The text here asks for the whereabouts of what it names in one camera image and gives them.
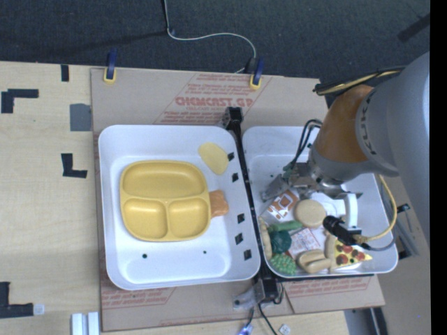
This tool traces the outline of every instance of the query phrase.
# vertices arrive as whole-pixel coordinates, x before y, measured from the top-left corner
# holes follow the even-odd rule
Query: dark gray carpet
[[[323,81],[405,65],[430,49],[430,0],[167,0],[179,37],[249,38],[264,73]],[[0,0],[0,60],[234,72],[239,38],[177,42],[162,0]]]

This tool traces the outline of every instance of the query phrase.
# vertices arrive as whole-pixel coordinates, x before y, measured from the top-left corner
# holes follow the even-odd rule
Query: white cable
[[[205,38],[216,37],[216,36],[234,36],[234,37],[241,38],[242,40],[245,40],[246,42],[248,42],[248,44],[251,46],[251,49],[253,50],[253,58],[256,58],[256,48],[254,47],[254,44],[247,37],[239,35],[237,33],[219,32],[219,33],[211,33],[209,35],[204,35],[204,36],[199,36],[199,37],[190,37],[190,38],[180,38],[180,37],[176,37],[176,36],[172,35],[170,32],[168,4],[167,4],[166,0],[163,0],[163,4],[165,7],[165,14],[166,14],[166,30],[168,32],[169,37],[171,37],[172,39],[177,40],[177,41],[197,41],[197,40],[203,40]],[[243,70],[244,69],[241,68],[241,69],[237,70],[236,73],[240,73]]]

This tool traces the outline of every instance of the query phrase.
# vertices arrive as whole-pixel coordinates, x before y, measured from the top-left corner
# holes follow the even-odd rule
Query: yellow plate compartment
[[[203,173],[183,161],[138,161],[119,183],[126,229],[145,241],[184,241],[210,225],[210,195]]]

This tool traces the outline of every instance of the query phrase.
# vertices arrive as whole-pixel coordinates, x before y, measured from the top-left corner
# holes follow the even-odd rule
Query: white tray
[[[293,159],[298,148],[301,132],[302,127],[256,126],[247,129],[244,133],[242,141],[249,169],[254,206],[258,216],[268,219],[265,210],[271,202],[263,202],[261,193],[267,189],[274,177],[283,172],[282,168]],[[317,133],[317,131],[313,132],[309,142],[313,142]],[[306,148],[298,159],[299,162],[307,161],[308,151],[308,148]],[[346,191],[363,192],[363,195],[358,199],[358,227],[362,229],[364,235],[376,235],[388,227],[388,218],[373,174],[360,175],[354,180],[346,182],[343,187]],[[333,201],[321,194],[314,194],[313,198],[319,202],[324,201],[322,203],[328,214],[338,216],[334,213],[344,214],[345,212],[344,209],[340,209],[344,206],[340,205],[339,200]],[[313,233],[323,249],[325,235],[322,228]],[[393,236],[387,234],[385,237],[373,241],[371,246],[380,248],[388,245],[392,240]],[[297,276],[287,276],[278,274],[272,268],[271,270],[284,278],[316,278],[320,276],[387,273],[397,265],[398,254],[395,246],[386,251],[366,251],[366,253],[372,256],[372,260],[339,268],[331,274],[327,271],[308,274],[298,269]]]
[[[234,159],[222,175],[202,161],[198,148],[213,142]],[[261,265],[254,223],[233,136],[216,126],[110,126],[98,141],[108,276],[126,290],[196,285],[252,278]],[[188,241],[150,242],[125,228],[119,178],[130,163],[186,161],[205,175],[208,190],[223,190],[230,210],[214,217],[205,234]]]

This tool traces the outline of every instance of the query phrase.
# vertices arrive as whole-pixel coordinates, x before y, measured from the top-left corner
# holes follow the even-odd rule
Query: blue clamp
[[[117,61],[117,49],[111,48],[107,55],[107,67],[104,70],[104,82],[108,84],[115,83],[117,79],[117,70],[115,69],[115,63]]]
[[[250,88],[251,89],[259,89],[261,86],[261,75],[263,74],[264,68],[264,59],[259,57],[258,65],[256,66],[256,70],[254,74],[250,77]]]

